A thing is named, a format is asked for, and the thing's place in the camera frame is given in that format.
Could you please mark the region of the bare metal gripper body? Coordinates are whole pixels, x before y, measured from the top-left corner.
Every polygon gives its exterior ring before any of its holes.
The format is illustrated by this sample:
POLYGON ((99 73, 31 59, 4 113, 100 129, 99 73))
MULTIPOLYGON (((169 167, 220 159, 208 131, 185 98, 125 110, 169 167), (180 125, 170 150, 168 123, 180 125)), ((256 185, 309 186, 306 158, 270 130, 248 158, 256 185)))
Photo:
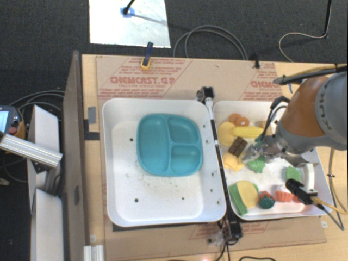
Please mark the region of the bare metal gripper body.
POLYGON ((286 154, 277 147, 273 136, 267 135, 263 138, 260 153, 265 157, 265 161, 270 163, 276 158, 284 158, 286 154))

